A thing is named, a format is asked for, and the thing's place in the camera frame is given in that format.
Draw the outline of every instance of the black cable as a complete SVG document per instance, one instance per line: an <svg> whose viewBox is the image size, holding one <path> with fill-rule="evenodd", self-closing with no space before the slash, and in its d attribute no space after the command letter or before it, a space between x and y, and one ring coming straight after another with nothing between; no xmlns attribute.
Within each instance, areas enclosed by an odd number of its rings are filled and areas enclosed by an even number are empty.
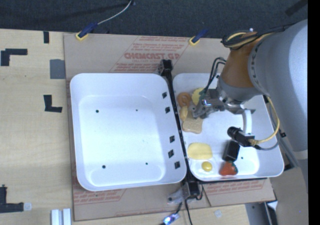
<svg viewBox="0 0 320 225"><path fill-rule="evenodd" d="M202 190L201 190L201 195L200 195L200 197L199 198L195 198L196 200L201 200L202 199L202 197L204 196L204 193L205 193L205 189L204 189L204 186L203 185L201 185L202 186Z"/></svg>
<svg viewBox="0 0 320 225"><path fill-rule="evenodd" d="M217 70L218 70L219 64L223 64L224 65L224 64L226 64L225 62L226 62L226 60L224 58L222 58L222 57L218 57L218 58L214 59L212 67L211 67L208 83L207 83L206 87L202 90L203 94L207 93L207 91L209 89L209 86L211 85L212 81L214 80L214 78L215 78L215 76L217 74Z"/></svg>
<svg viewBox="0 0 320 225"><path fill-rule="evenodd" d="M190 225L193 225L193 224L192 224L192 221L191 221L191 217L190 217L190 212L189 212L189 207L188 207L187 200L188 200L188 198L184 200L184 204L185 204L186 211L187 211L187 213L188 213Z"/></svg>
<svg viewBox="0 0 320 225"><path fill-rule="evenodd" d="M178 209L177 209L176 212L174 213L175 215L176 215L177 213L179 213L179 211L181 210L181 207L182 207L182 202L179 204Z"/></svg>
<svg viewBox="0 0 320 225"><path fill-rule="evenodd" d="M254 145L253 147L257 150L260 150L260 151L270 151L270 150L273 150L274 148L276 148L278 145L279 145L279 141L277 141L276 144L273 145L272 147L261 147L259 145Z"/></svg>

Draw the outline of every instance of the cable clip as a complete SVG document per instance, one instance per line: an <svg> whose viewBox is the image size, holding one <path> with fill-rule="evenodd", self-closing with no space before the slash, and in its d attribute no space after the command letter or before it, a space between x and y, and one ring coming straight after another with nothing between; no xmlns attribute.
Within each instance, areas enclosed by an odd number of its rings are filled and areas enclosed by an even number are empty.
<svg viewBox="0 0 320 225"><path fill-rule="evenodd" d="M89 23L82 31L75 35L76 39L79 41L84 40L88 36L88 33L92 32L97 26L97 22Z"/></svg>
<svg viewBox="0 0 320 225"><path fill-rule="evenodd" d="M199 43L200 38L203 38L207 33L208 33L208 30L207 30L207 29L201 30L197 35L195 35L195 36L193 36L193 37L191 37L191 38L189 39L189 44L190 44L191 46L195 46L196 44Z"/></svg>

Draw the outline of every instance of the white tray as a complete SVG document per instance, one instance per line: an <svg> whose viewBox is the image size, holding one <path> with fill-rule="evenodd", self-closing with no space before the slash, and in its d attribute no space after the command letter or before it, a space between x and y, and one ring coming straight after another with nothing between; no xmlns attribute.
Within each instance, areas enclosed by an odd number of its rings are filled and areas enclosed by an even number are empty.
<svg viewBox="0 0 320 225"><path fill-rule="evenodd" d="M177 97L181 92L193 93L195 89L204 88L209 79L207 73L182 73L178 74L173 79L173 89ZM215 78L210 88L214 89L217 85ZM255 96L250 101L245 103L244 108L255 109L252 114L252 134L255 135L257 140L265 139L270 136L274 131L268 115L268 111L263 97ZM243 180L276 177L284 170L284 161L279 147L272 150L256 150L253 147L240 147L237 160L234 162L238 174L234 176L221 176L219 169L223 165L222 159L225 145L230 137L227 134L229 127L237 127L243 129L242 115L235 115L231 112L218 111L211 113L203 120L202 132L196 134L193 132L182 131L185 148L191 143L206 143L210 145L213 157L208 160L213 165L210 172L202 169L202 163L205 160L196 160L188 158L190 170L192 174L201 181L224 181L224 180ZM261 147L268 148L276 144L276 138L262 143Z"/></svg>
<svg viewBox="0 0 320 225"><path fill-rule="evenodd" d="M82 73L70 83L76 174L89 191L177 183L187 167L167 82Z"/></svg>

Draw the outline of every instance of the black object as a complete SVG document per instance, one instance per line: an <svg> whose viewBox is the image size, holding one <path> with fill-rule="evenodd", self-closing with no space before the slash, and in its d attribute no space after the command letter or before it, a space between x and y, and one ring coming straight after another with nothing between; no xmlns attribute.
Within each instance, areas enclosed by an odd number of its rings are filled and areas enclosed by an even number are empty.
<svg viewBox="0 0 320 225"><path fill-rule="evenodd" d="M268 100L267 96L262 95L262 97L263 97L264 103L269 103L269 100Z"/></svg>
<svg viewBox="0 0 320 225"><path fill-rule="evenodd" d="M1 51L1 63L0 66L9 66L10 55L27 55L28 49L5 49Z"/></svg>
<svg viewBox="0 0 320 225"><path fill-rule="evenodd" d="M301 8L307 5L308 5L308 0L299 0L297 3L295 3L294 5L290 6L287 10L285 10L285 14L290 17L294 13L299 11Z"/></svg>
<svg viewBox="0 0 320 225"><path fill-rule="evenodd" d="M189 167L187 150L186 150L186 146L185 146L184 137L183 137L183 134L182 134L182 127L181 127L181 124L180 124L178 106L177 106L177 102L176 102L176 98L175 98L175 91L174 91L174 86L173 86L173 77L172 77L172 73L171 73L171 71L173 69L174 69L174 66L172 64L172 60L170 60L170 59L162 59L160 64L159 64L159 66L158 66L158 73L159 73L160 76L166 78L166 81L167 81L167 84L168 84L169 95L170 95L170 99L171 99L171 103L172 103L172 107L173 107L176 126L178 128L179 138L180 138L182 151L183 151L183 155L184 155L184 161L186 163L186 176L183 179L182 183L183 184L187 183L188 186L190 184L192 184L192 183L196 183L197 186L198 186L198 179L194 177L194 175L192 174L192 172L190 170L190 167ZM173 142L174 139L175 138L171 136L170 137L170 142ZM176 163L174 163L174 166L177 169L177 168L180 167L180 163L176 162Z"/></svg>
<svg viewBox="0 0 320 225"><path fill-rule="evenodd" d="M0 187L0 213L23 212L24 203L7 203L7 187Z"/></svg>
<svg viewBox="0 0 320 225"><path fill-rule="evenodd" d="M226 133L243 147L251 147L249 140L255 138L254 135L245 135L240 128L234 126L229 127Z"/></svg>
<svg viewBox="0 0 320 225"><path fill-rule="evenodd" d="M189 198L196 198L200 195L199 184L197 182L189 182Z"/></svg>
<svg viewBox="0 0 320 225"><path fill-rule="evenodd" d="M168 156L169 158L172 158L172 156L175 154L174 150L171 149L169 152L168 152Z"/></svg>
<svg viewBox="0 0 320 225"><path fill-rule="evenodd" d="M224 161L236 161L239 154L240 145L234 141L229 140L225 146L224 153L222 155L222 159Z"/></svg>
<svg viewBox="0 0 320 225"><path fill-rule="evenodd" d="M58 113L62 112L62 107L52 107L52 95L44 95L43 98L44 98L44 105L45 105L44 111L58 112Z"/></svg>

